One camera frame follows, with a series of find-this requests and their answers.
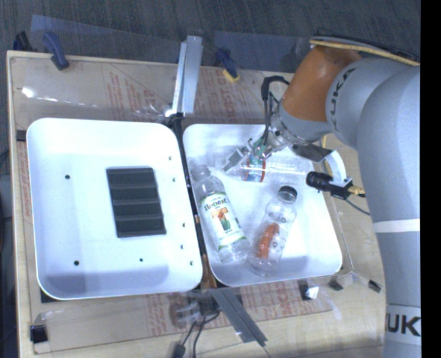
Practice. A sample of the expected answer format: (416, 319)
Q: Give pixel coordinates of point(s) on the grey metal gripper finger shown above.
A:
(239, 151)
(232, 163)

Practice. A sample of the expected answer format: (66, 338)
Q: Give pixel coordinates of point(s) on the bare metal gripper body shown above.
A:
(270, 144)

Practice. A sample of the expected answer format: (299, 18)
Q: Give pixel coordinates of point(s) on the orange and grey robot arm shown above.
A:
(388, 125)

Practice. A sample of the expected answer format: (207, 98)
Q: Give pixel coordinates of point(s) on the clear bottle orange rings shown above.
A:
(276, 170)

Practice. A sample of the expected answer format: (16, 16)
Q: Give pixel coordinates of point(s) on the clear bottle green white label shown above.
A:
(220, 215)

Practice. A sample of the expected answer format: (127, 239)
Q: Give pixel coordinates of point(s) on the clear bottle black cap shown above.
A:
(274, 233)

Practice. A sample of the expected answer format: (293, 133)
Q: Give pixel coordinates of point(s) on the white plastic tray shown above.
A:
(82, 215)
(309, 233)

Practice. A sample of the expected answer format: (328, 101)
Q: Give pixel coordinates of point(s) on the black ribbed rectangular block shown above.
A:
(136, 201)

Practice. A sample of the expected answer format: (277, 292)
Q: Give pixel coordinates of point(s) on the brown cardboard board red print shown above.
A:
(104, 84)

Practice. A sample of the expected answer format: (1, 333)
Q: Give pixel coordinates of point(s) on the black cylinder on white bracket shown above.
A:
(334, 186)

